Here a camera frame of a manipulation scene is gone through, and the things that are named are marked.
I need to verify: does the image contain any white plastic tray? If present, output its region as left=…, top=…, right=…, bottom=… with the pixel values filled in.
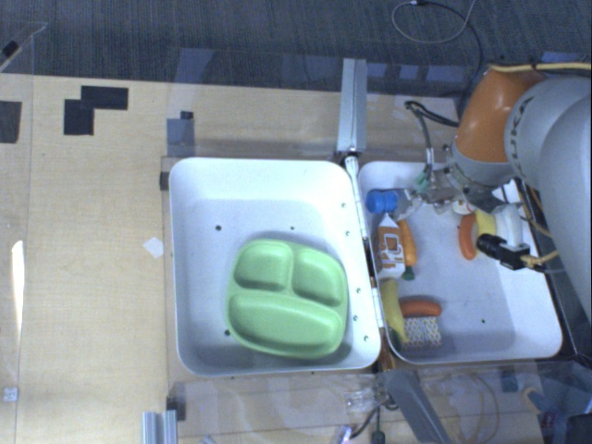
left=358, top=160, right=564, bottom=365
left=167, top=156, right=383, bottom=378

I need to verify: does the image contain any blue rounded toy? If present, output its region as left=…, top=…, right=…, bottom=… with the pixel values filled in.
left=365, top=189, right=401, bottom=215

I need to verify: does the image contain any orange carrot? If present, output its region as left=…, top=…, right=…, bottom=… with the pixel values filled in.
left=398, top=218, right=418, bottom=280

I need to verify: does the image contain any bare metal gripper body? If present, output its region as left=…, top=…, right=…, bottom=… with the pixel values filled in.
left=415, top=172, right=466, bottom=208

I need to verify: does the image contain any white and orange carton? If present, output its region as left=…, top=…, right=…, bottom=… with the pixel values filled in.
left=375, top=214, right=407, bottom=280

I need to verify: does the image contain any white patterned packet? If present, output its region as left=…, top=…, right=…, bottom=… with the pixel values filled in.
left=402, top=316, right=443, bottom=349

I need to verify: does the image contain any black cylinder on white bracket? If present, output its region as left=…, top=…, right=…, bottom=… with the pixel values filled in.
left=475, top=203, right=533, bottom=273

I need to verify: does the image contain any yellow banana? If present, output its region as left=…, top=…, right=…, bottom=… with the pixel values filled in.
left=475, top=209, right=497, bottom=238
left=379, top=278, right=410, bottom=346

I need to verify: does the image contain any green divided plate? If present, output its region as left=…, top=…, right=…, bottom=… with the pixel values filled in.
left=225, top=239, right=349, bottom=360

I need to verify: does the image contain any orange sausage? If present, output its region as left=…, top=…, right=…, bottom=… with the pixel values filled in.
left=399, top=297, right=443, bottom=319
left=459, top=213, right=479, bottom=261

